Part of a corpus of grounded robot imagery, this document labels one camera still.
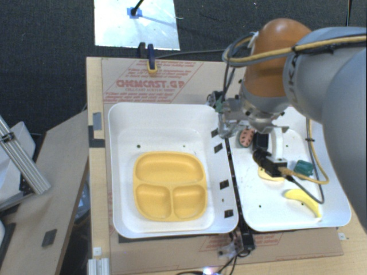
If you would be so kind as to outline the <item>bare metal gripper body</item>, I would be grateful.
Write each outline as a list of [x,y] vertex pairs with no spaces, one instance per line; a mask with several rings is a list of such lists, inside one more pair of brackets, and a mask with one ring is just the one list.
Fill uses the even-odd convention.
[[262,134],[270,133],[275,127],[272,121],[287,107],[288,103],[282,99],[265,98],[254,104],[243,98],[227,99],[218,114],[218,133],[222,138],[229,138],[247,126]]

